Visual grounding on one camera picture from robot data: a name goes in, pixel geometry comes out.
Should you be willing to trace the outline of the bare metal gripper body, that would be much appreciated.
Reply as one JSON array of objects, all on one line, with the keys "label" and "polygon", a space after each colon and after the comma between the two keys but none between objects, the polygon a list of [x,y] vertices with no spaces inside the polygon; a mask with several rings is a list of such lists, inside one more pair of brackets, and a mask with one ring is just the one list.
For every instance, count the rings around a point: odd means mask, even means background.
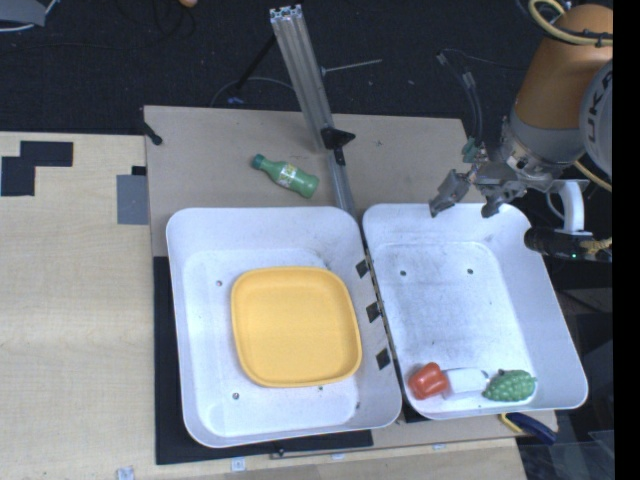
[{"label": "bare metal gripper body", "polygon": [[552,135],[505,135],[491,145],[470,138],[468,178],[488,200],[547,192],[556,179],[555,149]]}]

